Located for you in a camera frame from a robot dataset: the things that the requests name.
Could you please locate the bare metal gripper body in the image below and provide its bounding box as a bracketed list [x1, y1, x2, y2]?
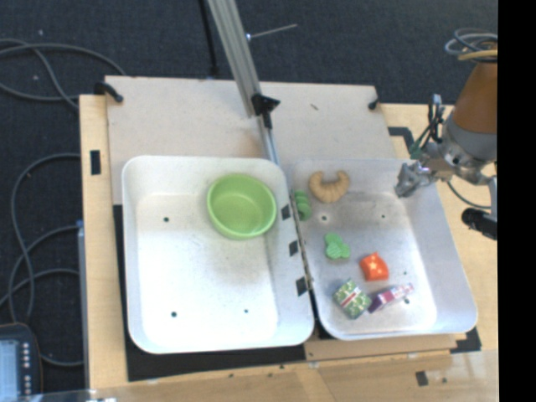
[420, 142, 487, 182]

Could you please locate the white plastic tray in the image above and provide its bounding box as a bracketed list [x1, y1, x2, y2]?
[287, 157, 480, 343]
[121, 154, 317, 355]

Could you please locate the beige croissant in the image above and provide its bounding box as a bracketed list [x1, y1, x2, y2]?
[308, 169, 352, 204]

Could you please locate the orange carton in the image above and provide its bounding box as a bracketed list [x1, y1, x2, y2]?
[358, 251, 390, 283]

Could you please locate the green broccoli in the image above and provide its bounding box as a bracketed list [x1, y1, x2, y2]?
[323, 232, 352, 262]

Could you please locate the green ridged toy vegetable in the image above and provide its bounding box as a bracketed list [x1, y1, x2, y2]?
[292, 189, 313, 222]

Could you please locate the purple and white carton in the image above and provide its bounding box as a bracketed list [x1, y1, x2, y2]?
[367, 282, 416, 315]

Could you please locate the thin black and white rod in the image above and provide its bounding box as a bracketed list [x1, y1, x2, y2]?
[258, 113, 316, 297]

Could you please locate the green and red carton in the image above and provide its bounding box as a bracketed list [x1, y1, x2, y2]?
[332, 278, 373, 321]

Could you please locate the black block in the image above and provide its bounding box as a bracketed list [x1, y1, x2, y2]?
[250, 93, 281, 118]

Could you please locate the green bowl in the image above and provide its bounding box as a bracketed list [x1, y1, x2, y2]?
[205, 173, 279, 241]

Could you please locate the pale flat board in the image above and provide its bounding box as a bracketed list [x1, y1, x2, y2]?
[103, 75, 399, 207]

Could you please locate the black cylinder on white bracket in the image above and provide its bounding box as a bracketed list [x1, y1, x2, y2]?
[461, 173, 498, 241]

